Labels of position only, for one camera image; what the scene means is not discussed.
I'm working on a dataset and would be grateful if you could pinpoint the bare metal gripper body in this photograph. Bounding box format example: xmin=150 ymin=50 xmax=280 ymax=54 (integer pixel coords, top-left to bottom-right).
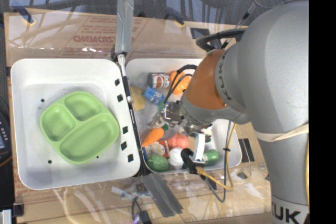
xmin=160 ymin=100 xmax=186 ymax=124

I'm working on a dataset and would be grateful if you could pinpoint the orange carrot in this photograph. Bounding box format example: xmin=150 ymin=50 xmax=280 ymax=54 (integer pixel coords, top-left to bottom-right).
xmin=141 ymin=123 xmax=170 ymax=148

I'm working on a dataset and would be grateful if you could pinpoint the blue packet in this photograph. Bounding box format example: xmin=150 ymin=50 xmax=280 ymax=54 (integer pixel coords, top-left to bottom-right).
xmin=142 ymin=86 xmax=166 ymax=106

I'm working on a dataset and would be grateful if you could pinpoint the orange toy fruit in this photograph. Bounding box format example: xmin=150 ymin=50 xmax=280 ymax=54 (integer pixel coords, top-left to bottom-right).
xmin=169 ymin=70 xmax=192 ymax=95

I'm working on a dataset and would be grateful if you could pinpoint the pale yellow toy potato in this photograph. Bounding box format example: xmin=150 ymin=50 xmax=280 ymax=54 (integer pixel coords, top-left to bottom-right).
xmin=129 ymin=84 xmax=146 ymax=112

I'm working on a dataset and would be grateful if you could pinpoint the pink toy food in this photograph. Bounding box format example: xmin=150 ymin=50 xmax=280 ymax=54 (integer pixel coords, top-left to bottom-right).
xmin=166 ymin=133 xmax=190 ymax=150

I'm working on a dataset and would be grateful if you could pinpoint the red and white can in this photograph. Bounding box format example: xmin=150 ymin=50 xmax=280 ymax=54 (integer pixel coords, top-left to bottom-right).
xmin=146 ymin=72 xmax=171 ymax=89

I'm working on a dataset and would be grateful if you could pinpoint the green broccoli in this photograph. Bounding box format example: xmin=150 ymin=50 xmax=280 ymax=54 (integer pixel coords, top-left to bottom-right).
xmin=146 ymin=153 xmax=170 ymax=172

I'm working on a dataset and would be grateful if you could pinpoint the white toy garlic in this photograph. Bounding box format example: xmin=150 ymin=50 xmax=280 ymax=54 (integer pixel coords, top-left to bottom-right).
xmin=167 ymin=147 xmax=185 ymax=170

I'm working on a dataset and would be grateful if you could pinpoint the white plastic tray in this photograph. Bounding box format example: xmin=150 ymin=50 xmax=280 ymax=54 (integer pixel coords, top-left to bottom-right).
xmin=125 ymin=57 xmax=243 ymax=175
xmin=9 ymin=58 xmax=141 ymax=190

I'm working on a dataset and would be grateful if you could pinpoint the green can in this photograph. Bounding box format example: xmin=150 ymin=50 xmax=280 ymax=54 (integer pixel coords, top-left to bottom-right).
xmin=202 ymin=149 xmax=219 ymax=166

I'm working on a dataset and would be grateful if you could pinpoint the green divided plate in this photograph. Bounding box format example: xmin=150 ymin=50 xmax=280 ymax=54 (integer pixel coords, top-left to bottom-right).
xmin=39 ymin=90 xmax=121 ymax=165

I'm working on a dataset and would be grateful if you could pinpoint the brown cardboard board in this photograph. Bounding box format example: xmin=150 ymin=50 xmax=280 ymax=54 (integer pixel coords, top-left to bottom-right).
xmin=3 ymin=7 xmax=272 ymax=224

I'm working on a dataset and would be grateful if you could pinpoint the black cylinder on white bracket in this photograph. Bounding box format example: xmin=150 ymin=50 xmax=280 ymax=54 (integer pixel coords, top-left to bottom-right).
xmin=180 ymin=133 xmax=207 ymax=175

